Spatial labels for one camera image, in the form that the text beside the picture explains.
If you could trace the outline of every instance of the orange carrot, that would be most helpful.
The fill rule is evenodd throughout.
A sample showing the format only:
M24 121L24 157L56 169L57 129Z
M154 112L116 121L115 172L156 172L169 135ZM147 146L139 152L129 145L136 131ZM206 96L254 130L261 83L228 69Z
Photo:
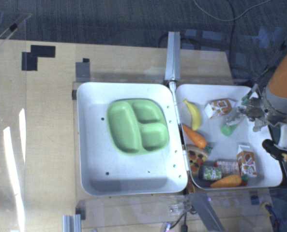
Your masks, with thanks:
M186 135L192 140L192 142L198 147L198 148L204 148L207 146L207 141L206 139L189 128L188 126L182 124L183 130L185 131Z
M226 176L210 185L212 188L231 188L241 184L242 178L239 174Z

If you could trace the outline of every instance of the metal bracket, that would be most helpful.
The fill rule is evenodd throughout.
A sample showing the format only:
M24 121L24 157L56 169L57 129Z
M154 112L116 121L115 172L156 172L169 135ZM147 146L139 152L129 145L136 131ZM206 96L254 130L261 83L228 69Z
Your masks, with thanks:
M180 32L169 32L165 81L180 79Z
M81 232L81 215L64 215L62 217L62 232Z

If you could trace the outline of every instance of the white tray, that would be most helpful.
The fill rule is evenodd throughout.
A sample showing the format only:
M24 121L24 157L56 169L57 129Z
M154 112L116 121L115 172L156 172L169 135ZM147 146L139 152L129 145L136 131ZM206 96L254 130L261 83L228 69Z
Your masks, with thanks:
M217 159L236 160L238 144L247 144L253 148L257 177L249 178L247 186L237 187L236 189L276 187L283 178L280 164L261 145L265 139L271 139L268 128L264 127L260 132L253 132L254 123L245 118L234 132L227 137L220 131L225 117L220 116L209 119L204 112L205 105L210 101L230 98L240 102L249 90L250 88L242 86L181 85L176 92L181 122L188 126L191 124L191 115L183 102L183 99L187 99L193 102L201 112L202 124L197 132L206 138L208 145L213 146L213 150L205 162L207 165L213 165L213 162ZM187 136L185 136L185 141L187 144L192 144ZM202 189L211 189L206 181L201 181L198 178L198 175L193 177L193 181Z
M163 110L169 144L128 156L113 145L108 106L122 99L150 99ZM81 184L90 195L179 192L187 184L181 139L170 90L159 84L84 83L77 90Z

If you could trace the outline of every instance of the green plate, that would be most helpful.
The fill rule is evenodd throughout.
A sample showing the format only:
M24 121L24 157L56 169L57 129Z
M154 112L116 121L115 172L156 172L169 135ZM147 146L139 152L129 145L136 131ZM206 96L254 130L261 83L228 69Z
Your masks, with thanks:
M127 155L163 149L169 133L162 109L147 99L115 101L107 110L107 125L115 147Z

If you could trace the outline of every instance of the snack box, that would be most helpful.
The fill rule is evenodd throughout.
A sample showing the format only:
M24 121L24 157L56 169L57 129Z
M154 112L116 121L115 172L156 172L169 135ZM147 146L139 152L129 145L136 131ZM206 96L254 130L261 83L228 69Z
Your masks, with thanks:
M237 152L238 166L241 176L256 177L256 164L254 152L248 145L239 145Z
M240 174L238 162L231 159L219 159L214 163L215 167L219 167L222 171L222 176L226 177L232 174Z
M235 106L235 102L230 99L220 99L210 101L205 107L208 118L227 115Z

